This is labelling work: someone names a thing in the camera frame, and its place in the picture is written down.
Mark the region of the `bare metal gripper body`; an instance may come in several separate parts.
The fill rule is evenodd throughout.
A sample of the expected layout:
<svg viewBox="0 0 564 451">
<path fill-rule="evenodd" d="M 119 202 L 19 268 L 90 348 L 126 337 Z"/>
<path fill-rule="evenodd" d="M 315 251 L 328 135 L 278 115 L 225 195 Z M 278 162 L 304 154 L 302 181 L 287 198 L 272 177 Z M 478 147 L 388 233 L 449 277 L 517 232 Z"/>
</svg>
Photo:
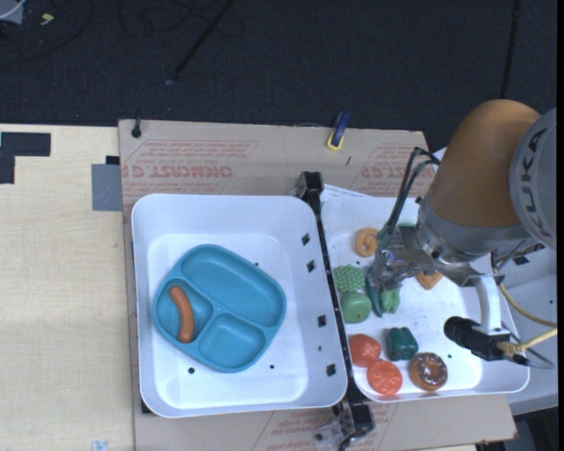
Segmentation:
<svg viewBox="0 0 564 451">
<path fill-rule="evenodd" d="M 421 286 L 435 286 L 444 277 L 433 258 L 420 247 L 415 225 L 399 225 L 391 232 L 385 226 L 378 238 L 374 264 L 385 265 L 385 278 L 404 273 L 407 279 L 414 277 Z"/>
</svg>

